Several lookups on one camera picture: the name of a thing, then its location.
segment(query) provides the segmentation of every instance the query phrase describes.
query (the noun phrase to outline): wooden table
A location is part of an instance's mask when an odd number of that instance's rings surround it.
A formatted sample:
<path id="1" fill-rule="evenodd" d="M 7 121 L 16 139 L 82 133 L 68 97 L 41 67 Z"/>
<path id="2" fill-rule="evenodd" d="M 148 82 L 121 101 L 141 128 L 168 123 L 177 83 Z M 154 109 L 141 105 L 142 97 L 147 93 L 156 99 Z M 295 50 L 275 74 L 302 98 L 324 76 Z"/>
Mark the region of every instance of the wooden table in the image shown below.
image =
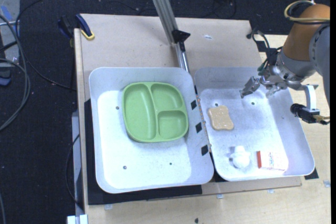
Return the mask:
<path id="1" fill-rule="evenodd" d="M 176 67 L 175 49 L 167 44 L 158 17 L 82 14 L 95 34 L 86 40 L 75 29 L 81 168 L 84 213 L 89 223 L 331 223 L 330 125 L 302 122 L 316 168 L 317 179 L 284 177 L 244 182 L 209 182 L 202 195 L 150 201 L 88 205 L 84 102 L 90 99 L 88 77 L 98 67 Z M 247 39 L 246 20 L 177 18 L 179 29 L 191 33 L 185 42 L 193 76 L 201 67 L 258 67 L 264 54 Z M 267 36 L 280 47 L 286 36 Z M 321 115 L 330 115 L 322 78 L 317 83 Z M 305 104 L 303 92 L 291 90 L 294 102 Z"/>

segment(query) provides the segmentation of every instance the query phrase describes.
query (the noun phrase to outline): green plate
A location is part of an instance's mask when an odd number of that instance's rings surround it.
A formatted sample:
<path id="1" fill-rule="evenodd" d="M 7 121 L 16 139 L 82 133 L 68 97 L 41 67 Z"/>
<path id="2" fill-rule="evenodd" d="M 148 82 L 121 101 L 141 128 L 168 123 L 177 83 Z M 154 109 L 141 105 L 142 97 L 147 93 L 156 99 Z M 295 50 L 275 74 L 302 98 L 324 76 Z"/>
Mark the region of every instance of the green plate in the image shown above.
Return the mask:
<path id="1" fill-rule="evenodd" d="M 180 91 L 161 82 L 125 87 L 122 114 L 128 135 L 138 142 L 165 142 L 183 137 L 188 115 Z"/>

